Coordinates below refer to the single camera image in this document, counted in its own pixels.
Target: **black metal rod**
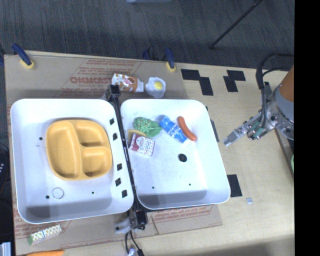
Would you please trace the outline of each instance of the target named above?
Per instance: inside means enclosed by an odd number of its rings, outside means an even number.
[[[238,18],[222,35],[218,37],[217,40],[215,40],[212,44],[209,45],[210,49],[213,49],[214,46],[223,38],[226,34],[230,32],[240,21],[242,21],[255,7],[257,7],[263,0],[255,0],[253,5],[244,13],[241,15],[240,18]]]

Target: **yellow bowl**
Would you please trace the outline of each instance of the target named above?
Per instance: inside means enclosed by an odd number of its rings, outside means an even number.
[[[107,132],[94,121],[56,121],[48,127],[45,139],[51,170],[63,180],[97,178],[105,175],[112,167]]]

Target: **drain hole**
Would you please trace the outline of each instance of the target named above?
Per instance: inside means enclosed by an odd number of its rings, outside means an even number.
[[[128,195],[127,190],[122,191],[122,198],[125,198]]]
[[[115,185],[119,186],[120,184],[121,184],[121,179],[120,178],[116,179],[115,180]]]
[[[181,162],[187,161],[187,156],[185,154],[179,154],[178,157]]]

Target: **wooden table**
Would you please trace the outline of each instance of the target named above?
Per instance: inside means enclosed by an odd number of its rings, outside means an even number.
[[[186,97],[207,106],[226,173],[237,178],[241,194],[237,192],[218,205],[221,226],[136,238],[136,243],[146,256],[294,255],[294,178],[276,131],[260,140],[251,141],[245,136],[229,147],[223,144],[233,129],[261,108],[256,70],[185,63],[176,63],[176,67],[176,72],[181,72]],[[274,71],[267,74],[264,81],[274,89],[285,75],[286,72]],[[208,81],[213,95],[206,90]],[[229,92],[226,83],[235,85],[236,91]],[[203,94],[200,84],[209,95]],[[122,240],[68,248],[64,255],[127,254]]]

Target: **yellow clamp tip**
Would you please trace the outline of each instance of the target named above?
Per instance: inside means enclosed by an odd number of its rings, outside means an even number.
[[[30,65],[27,65],[27,63],[25,63],[22,59],[20,59],[20,63],[23,65],[23,66],[25,66],[27,69],[32,69],[33,67],[34,67],[34,65],[35,65],[35,63],[32,61],[32,60],[30,60],[31,61],[31,64]]]
[[[173,72],[173,71],[175,71],[175,70],[176,70],[176,65],[174,65],[174,68],[171,68],[171,67],[170,67],[170,64],[169,64],[169,62],[168,62],[168,61],[166,62],[166,67],[167,67],[167,68],[168,68],[168,70],[169,70],[169,71],[171,71],[171,72]]]

